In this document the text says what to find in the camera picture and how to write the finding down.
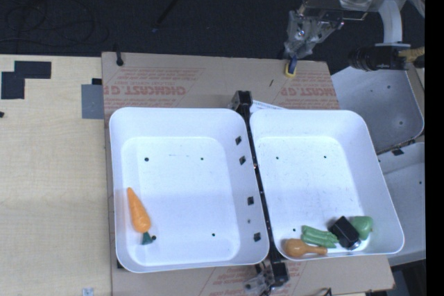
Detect black box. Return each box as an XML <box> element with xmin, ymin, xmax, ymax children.
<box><xmin>327</xmin><ymin>215</ymin><xmax>361</xmax><ymax>251</ymax></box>

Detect orange toy drumstick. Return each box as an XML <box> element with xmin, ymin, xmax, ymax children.
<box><xmin>284</xmin><ymin>238</ymin><xmax>329</xmax><ymax>260</ymax></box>

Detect thin black rod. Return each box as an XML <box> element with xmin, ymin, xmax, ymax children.
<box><xmin>241</xmin><ymin>103</ymin><xmax>282</xmax><ymax>265</ymax></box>

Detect white plastic tray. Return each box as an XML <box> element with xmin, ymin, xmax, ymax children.
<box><xmin>108</xmin><ymin>106</ymin><xmax>271</xmax><ymax>275</ymax></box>
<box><xmin>248</xmin><ymin>108</ymin><xmax>406</xmax><ymax>262</ymax></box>

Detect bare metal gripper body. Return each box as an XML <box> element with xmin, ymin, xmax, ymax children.
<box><xmin>299</xmin><ymin>0</ymin><xmax>386</xmax><ymax>45</ymax></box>

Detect brown cardboard board red print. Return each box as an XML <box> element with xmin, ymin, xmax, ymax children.
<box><xmin>101</xmin><ymin>51</ymin><xmax>397</xmax><ymax>296</ymax></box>

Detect green pea pods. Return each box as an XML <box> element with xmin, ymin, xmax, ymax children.
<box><xmin>300</xmin><ymin>225</ymin><xmax>340</xmax><ymax>250</ymax></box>

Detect black cylinder on white bracket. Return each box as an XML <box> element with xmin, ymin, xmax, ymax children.
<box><xmin>348</xmin><ymin>0</ymin><xmax>411</xmax><ymax>73</ymax></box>

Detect white paper sheet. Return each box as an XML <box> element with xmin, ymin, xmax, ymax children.
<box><xmin>251</xmin><ymin>99</ymin><xmax>287</xmax><ymax>113</ymax></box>

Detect green pepper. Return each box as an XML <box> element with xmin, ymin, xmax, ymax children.
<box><xmin>349</xmin><ymin>215</ymin><xmax>375</xmax><ymax>241</ymax></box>

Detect orange carrot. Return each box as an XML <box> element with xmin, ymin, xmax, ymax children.
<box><xmin>126</xmin><ymin>186</ymin><xmax>157</xmax><ymax>246</ymax></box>

